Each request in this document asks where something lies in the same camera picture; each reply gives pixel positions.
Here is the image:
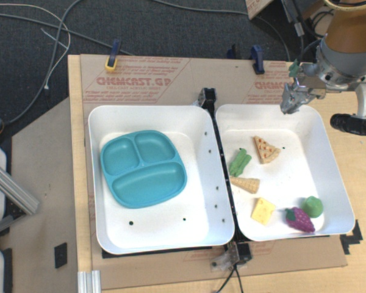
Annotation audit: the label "brown cardboard board red print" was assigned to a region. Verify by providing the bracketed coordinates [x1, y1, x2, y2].
[79, 53, 349, 290]

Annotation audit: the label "toy pizza slice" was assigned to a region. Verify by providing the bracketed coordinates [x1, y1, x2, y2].
[252, 135, 282, 165]

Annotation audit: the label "blue divided plate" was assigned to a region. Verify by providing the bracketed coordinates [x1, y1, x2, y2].
[99, 129, 188, 209]

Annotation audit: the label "purple toy grapes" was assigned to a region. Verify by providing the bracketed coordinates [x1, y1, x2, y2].
[284, 206, 317, 234]

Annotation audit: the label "yellow toy cheese wedge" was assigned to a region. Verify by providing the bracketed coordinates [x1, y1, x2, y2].
[250, 197, 277, 226]

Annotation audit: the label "green toy pepper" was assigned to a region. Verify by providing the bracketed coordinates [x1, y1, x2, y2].
[301, 195, 325, 219]

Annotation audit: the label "tan toy ice cream cone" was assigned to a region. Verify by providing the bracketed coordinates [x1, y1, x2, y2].
[229, 176, 261, 195]

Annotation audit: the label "green toy beans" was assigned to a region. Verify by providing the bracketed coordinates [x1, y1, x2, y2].
[228, 148, 253, 178]

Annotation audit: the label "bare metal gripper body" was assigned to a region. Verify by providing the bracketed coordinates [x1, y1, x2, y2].
[292, 60, 361, 101]

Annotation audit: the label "black cylinder on white bracket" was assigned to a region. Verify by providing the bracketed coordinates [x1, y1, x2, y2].
[329, 82, 366, 137]

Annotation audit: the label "white plastic tray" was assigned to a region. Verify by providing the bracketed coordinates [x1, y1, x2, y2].
[87, 104, 236, 255]
[215, 103, 356, 242]

